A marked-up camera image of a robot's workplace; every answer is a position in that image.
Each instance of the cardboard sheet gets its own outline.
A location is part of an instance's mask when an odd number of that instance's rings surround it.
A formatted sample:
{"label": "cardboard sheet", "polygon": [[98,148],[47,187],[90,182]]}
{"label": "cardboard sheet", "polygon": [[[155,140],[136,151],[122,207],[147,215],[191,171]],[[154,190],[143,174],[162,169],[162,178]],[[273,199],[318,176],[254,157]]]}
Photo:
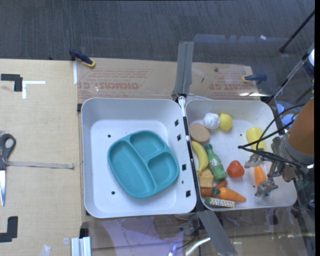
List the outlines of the cardboard sheet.
{"label": "cardboard sheet", "polygon": [[[95,67],[78,61],[79,103],[94,97],[169,99],[176,84],[177,63],[135,59],[95,58]],[[192,63],[191,95],[209,99],[256,100],[256,83],[244,83],[248,66],[222,63]]]}

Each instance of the blue clamp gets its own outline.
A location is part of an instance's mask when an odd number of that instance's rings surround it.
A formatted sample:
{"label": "blue clamp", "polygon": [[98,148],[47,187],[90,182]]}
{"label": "blue clamp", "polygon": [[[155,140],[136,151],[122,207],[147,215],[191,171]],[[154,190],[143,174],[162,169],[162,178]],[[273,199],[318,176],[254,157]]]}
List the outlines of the blue clamp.
{"label": "blue clamp", "polygon": [[79,50],[70,49],[69,54],[71,55],[73,61],[77,57],[78,59],[82,60],[82,64],[88,66],[89,68],[93,68],[96,64],[93,59],[90,59],[87,55]]}
{"label": "blue clamp", "polygon": [[266,81],[268,77],[265,74],[252,74],[252,75],[243,75],[241,80],[243,83],[251,83],[256,81],[256,84],[260,84],[262,81]]}

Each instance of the toy lemon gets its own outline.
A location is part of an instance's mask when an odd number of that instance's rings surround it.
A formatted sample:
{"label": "toy lemon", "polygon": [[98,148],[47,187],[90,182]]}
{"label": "toy lemon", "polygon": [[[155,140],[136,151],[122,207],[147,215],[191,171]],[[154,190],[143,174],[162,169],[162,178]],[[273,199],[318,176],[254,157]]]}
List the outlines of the toy lemon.
{"label": "toy lemon", "polygon": [[220,118],[220,124],[219,124],[219,128],[221,128],[222,130],[228,131],[231,129],[232,127],[232,117],[226,113],[221,113],[219,115]]}

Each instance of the toy tomato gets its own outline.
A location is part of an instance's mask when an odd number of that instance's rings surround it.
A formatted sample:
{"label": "toy tomato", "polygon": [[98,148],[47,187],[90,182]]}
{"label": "toy tomato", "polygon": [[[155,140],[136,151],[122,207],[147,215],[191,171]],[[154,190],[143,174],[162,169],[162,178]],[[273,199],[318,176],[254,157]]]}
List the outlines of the toy tomato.
{"label": "toy tomato", "polygon": [[238,160],[233,160],[226,169],[226,173],[232,178],[239,178],[245,174],[245,169]]}

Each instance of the gray carpet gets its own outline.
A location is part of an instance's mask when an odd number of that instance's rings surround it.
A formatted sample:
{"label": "gray carpet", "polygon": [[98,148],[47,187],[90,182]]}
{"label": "gray carpet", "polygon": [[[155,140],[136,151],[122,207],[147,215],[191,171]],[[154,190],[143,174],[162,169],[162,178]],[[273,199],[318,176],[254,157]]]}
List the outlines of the gray carpet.
{"label": "gray carpet", "polygon": [[279,51],[314,9],[315,0],[2,0],[0,58],[70,60],[73,48],[177,61],[179,42],[193,41],[194,62],[251,66],[272,94],[315,40],[313,16]]}

